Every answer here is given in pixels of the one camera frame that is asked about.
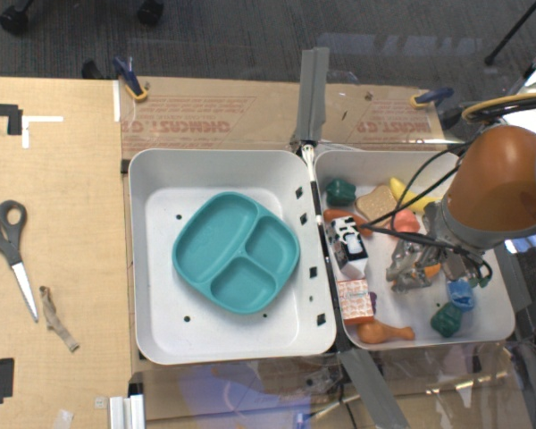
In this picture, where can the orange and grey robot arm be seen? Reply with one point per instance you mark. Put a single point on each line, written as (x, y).
(496, 181)

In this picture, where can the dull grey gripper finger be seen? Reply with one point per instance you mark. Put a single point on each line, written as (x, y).
(424, 282)
(397, 273)

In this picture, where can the black and white milk carton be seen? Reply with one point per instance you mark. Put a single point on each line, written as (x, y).
(346, 244)

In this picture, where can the small orange toy food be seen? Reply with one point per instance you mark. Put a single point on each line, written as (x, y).
(431, 271)

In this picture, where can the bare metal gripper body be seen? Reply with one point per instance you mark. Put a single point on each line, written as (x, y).
(433, 248)

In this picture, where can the purple grapes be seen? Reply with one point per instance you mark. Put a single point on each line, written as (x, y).
(373, 302)

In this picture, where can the blue crumpled cup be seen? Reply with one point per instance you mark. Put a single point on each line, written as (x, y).
(460, 293)

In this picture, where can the white plastic tray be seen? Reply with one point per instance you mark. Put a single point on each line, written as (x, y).
(411, 320)
(161, 239)

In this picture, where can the yellow banana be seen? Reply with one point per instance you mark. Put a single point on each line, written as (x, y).
(402, 190)

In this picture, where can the orange carrot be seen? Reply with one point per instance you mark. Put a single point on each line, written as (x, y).
(339, 215)

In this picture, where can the teal divided plate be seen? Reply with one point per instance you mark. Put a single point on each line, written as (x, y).
(232, 248)

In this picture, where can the pink toy food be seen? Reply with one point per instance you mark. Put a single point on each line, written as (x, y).
(405, 222)

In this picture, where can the orange toy chicken drumstick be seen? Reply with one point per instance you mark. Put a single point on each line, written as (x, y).
(375, 332)

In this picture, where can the orange and white packet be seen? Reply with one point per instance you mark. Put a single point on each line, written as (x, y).
(355, 302)

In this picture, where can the tan toy bread slice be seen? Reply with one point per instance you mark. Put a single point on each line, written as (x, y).
(375, 204)

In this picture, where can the brown cardboard board red print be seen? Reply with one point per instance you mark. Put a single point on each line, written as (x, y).
(214, 119)

